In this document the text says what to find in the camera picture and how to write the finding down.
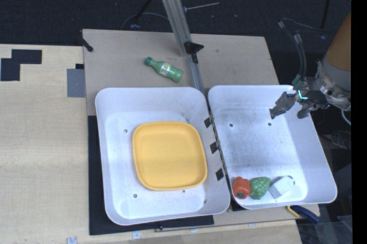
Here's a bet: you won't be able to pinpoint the white block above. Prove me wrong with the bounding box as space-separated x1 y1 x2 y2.
268 175 296 200

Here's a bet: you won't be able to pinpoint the green grapes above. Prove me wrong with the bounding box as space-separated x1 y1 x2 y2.
249 176 272 200

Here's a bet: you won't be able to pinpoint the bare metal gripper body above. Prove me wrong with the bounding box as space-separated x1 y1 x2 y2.
295 84 352 112

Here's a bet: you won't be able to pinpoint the red bell pepper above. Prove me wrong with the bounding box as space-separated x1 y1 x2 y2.
232 176 252 200

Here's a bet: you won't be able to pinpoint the brown cardboard board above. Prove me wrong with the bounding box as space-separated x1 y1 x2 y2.
82 29 321 234

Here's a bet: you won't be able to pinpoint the white plastic tray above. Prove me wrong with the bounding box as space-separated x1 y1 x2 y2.
95 86 232 226
207 84 338 211

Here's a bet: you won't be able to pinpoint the yellow plate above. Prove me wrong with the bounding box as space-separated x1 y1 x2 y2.
132 121 209 191

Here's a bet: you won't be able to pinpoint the green plastic bottle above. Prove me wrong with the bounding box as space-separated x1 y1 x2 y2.
145 56 184 83

